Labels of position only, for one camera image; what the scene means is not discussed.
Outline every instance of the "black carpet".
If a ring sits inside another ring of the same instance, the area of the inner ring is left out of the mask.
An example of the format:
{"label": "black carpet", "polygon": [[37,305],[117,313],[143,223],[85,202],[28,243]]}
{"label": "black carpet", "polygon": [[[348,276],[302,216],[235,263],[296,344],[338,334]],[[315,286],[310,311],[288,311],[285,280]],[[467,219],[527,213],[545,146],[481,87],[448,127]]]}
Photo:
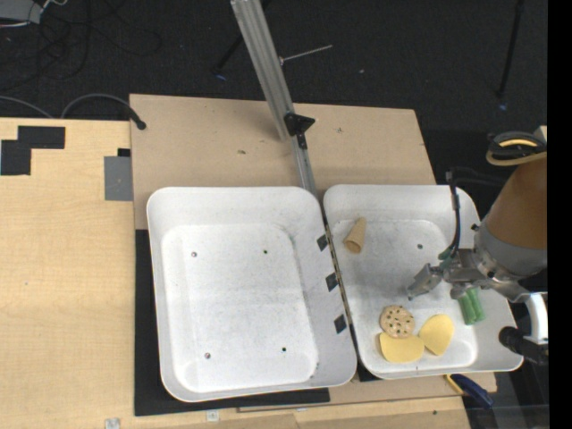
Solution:
{"label": "black carpet", "polygon": [[[272,0],[265,14],[282,57],[332,45],[284,64],[294,102],[415,110],[443,183],[452,165],[508,176],[484,161],[488,136],[547,124],[548,0],[525,0],[505,99],[496,94],[516,7],[517,0]],[[212,73],[239,34],[229,0],[50,4],[39,26],[0,28],[0,96],[56,117],[89,93],[264,100],[244,45],[219,77]],[[39,113],[0,100],[0,115]],[[127,114],[93,99],[66,116]],[[497,194],[467,191],[481,215]],[[540,374],[547,380],[547,370]],[[519,392],[538,381],[519,379]]]}

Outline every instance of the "paper cup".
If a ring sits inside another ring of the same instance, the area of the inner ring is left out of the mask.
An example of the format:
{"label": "paper cup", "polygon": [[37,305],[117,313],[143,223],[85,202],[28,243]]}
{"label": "paper cup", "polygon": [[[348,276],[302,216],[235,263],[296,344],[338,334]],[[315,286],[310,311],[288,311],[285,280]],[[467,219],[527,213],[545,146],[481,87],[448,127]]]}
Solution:
{"label": "paper cup", "polygon": [[352,253],[360,253],[366,239],[366,218],[359,218],[344,239],[343,244]]}

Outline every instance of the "yellow object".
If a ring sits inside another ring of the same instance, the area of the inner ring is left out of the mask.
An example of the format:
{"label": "yellow object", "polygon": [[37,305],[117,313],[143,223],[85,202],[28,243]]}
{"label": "yellow object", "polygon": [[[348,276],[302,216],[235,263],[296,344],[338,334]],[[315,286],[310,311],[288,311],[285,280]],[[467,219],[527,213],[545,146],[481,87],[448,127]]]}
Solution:
{"label": "yellow object", "polygon": [[537,143],[534,143],[533,141],[528,139],[507,139],[499,143],[500,147],[509,147],[511,145],[525,145],[528,147],[538,147]]}
{"label": "yellow object", "polygon": [[511,165],[521,165],[528,162],[537,161],[544,159],[548,156],[548,151],[543,151],[542,153],[531,154],[530,156],[523,156],[516,159],[497,159],[491,151],[486,152],[486,160],[489,164],[499,165],[502,167],[508,167]]}
{"label": "yellow object", "polygon": [[460,389],[460,387],[458,386],[458,384],[456,384],[453,379],[450,377],[450,374],[446,374],[445,375],[445,380],[447,380],[447,383],[450,385],[451,388],[453,388],[456,392],[458,392],[459,394],[465,394],[465,392]]}
{"label": "yellow object", "polygon": [[379,334],[379,343],[383,356],[389,362],[413,362],[423,356],[425,344],[416,335],[409,335],[405,339],[394,339],[385,332]]}
{"label": "yellow object", "polygon": [[436,356],[441,356],[449,347],[455,333],[455,325],[447,315],[431,316],[419,330],[419,337]]}
{"label": "yellow object", "polygon": [[366,239],[366,218],[359,218],[344,239],[343,244],[352,253],[360,253]]}

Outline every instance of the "yellow foam piece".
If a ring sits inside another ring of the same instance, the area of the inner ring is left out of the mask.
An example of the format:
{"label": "yellow foam piece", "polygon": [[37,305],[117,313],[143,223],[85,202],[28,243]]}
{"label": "yellow foam piece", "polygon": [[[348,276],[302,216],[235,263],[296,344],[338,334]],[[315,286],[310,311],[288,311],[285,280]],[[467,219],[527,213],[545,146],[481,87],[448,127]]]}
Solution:
{"label": "yellow foam piece", "polygon": [[416,335],[409,335],[405,339],[396,339],[386,332],[379,334],[379,343],[383,356],[389,362],[413,362],[423,356],[424,342]]}
{"label": "yellow foam piece", "polygon": [[436,356],[442,356],[455,333],[455,324],[447,315],[431,316],[419,330],[419,337]]}

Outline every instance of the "black bracket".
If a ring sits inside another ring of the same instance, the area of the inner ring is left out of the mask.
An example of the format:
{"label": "black bracket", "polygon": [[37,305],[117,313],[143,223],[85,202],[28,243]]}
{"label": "black bracket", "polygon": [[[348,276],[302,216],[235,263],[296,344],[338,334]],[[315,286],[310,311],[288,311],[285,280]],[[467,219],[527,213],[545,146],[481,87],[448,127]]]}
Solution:
{"label": "black bracket", "polygon": [[284,123],[286,124],[286,129],[291,137],[296,136],[298,139],[298,146],[302,149],[307,149],[306,136],[304,133],[308,130],[315,119],[308,118],[306,116],[300,116],[295,113],[286,113],[284,116]]}

